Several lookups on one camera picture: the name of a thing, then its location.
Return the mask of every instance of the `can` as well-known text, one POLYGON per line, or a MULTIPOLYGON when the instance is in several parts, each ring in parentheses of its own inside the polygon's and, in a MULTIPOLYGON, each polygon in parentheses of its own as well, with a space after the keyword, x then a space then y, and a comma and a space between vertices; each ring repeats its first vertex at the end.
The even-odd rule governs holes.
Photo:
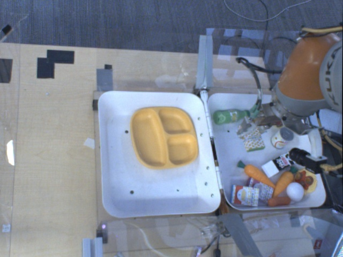
POLYGON ((282 127, 271 138, 271 143, 275 148, 283 148, 288 142, 292 141, 294 133, 286 127, 282 127))

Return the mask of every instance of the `white cable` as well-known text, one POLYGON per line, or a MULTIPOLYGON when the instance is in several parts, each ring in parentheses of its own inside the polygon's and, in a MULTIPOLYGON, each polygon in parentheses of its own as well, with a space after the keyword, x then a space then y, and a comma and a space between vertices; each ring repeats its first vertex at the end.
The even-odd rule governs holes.
POLYGON ((250 20, 250 21, 254 21, 254 22, 267 22, 267 21, 270 21, 270 20, 276 18, 277 16, 279 16, 280 14, 282 14, 284 11, 286 11, 286 10, 292 8, 292 7, 300 6, 300 5, 309 3, 309 2, 311 2, 311 1, 312 1, 312 0, 307 0, 307 1, 304 1, 304 2, 300 2, 300 3, 294 4, 294 5, 288 6, 288 7, 284 8, 282 11, 280 11, 278 14, 274 15, 273 17, 268 18, 268 19, 264 19, 264 20, 251 19, 251 18, 245 17, 245 16, 243 16, 243 15, 241 15, 241 14, 235 12, 233 9, 231 9, 231 8, 228 6, 228 4, 226 3, 226 0, 224 0, 224 4, 225 4, 225 7, 226 7, 229 11, 231 11, 232 13, 234 13, 234 14, 236 14, 237 16, 242 17, 242 18, 244 18, 244 19, 246 19, 246 20, 250 20))

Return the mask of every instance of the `white tray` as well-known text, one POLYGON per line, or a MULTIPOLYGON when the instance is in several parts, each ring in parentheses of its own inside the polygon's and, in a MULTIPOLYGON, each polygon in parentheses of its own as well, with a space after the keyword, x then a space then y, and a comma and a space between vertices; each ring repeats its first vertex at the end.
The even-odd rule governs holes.
MULTIPOLYGON (((271 96, 265 95, 263 103, 270 102, 271 96)), ((216 110, 225 109, 250 109, 256 102, 256 95, 251 94, 213 94, 208 100, 208 106, 211 115, 216 110)), ((322 154, 322 143, 318 130, 313 130, 309 135, 295 135, 293 141, 289 142, 284 149, 276 149, 270 143, 271 136, 276 133, 276 129, 271 128, 262 134, 265 149, 254 152, 247 152, 244 148, 243 141, 238 138, 236 131, 241 121, 238 123, 213 125, 214 142, 217 150, 219 168, 225 197, 230 202, 232 185, 245 185, 248 177, 244 174, 243 169, 237 167, 239 160, 245 164, 253 164, 261 167, 266 162, 278 157, 279 155, 288 152, 294 147, 304 149, 309 153, 319 156, 322 154)), ((289 206, 273 207, 245 207, 240 205, 230 205, 238 210, 276 210, 276 209, 291 209, 291 208, 311 208, 321 206, 326 198, 325 188, 320 174, 317 177, 317 187, 312 193, 305 195, 302 201, 293 203, 289 206)), ((272 181, 279 178, 279 175, 274 176, 272 181)))
POLYGON ((188 93, 106 92, 99 99, 102 201, 115 217, 210 213, 220 203, 204 105, 188 93), (199 155, 173 169, 149 169, 136 158, 130 132, 133 113, 145 107, 177 107, 193 121, 199 155))

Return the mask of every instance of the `green bottle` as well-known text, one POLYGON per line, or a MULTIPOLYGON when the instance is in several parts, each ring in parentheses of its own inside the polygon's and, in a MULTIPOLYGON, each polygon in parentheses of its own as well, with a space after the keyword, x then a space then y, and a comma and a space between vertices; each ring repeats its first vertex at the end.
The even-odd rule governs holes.
POLYGON ((217 110, 213 114, 213 121, 217 125, 229 124, 236 122, 245 116, 250 117, 249 110, 238 110, 238 109, 228 109, 228 110, 217 110))

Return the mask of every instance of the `gray carpet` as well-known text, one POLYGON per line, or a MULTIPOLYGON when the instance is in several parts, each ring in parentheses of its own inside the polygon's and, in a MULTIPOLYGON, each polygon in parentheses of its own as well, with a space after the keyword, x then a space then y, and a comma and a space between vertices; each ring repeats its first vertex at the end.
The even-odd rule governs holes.
MULTIPOLYGON (((258 0, 227 0, 237 12, 267 16, 258 0)), ((306 0, 263 0, 269 17, 306 0)), ((298 31, 342 22, 343 0, 314 0, 268 22, 271 31, 298 31)), ((62 46, 197 52, 207 28, 264 30, 265 22, 242 19, 223 0, 0 0, 0 26, 21 23, 20 40, 62 46)))

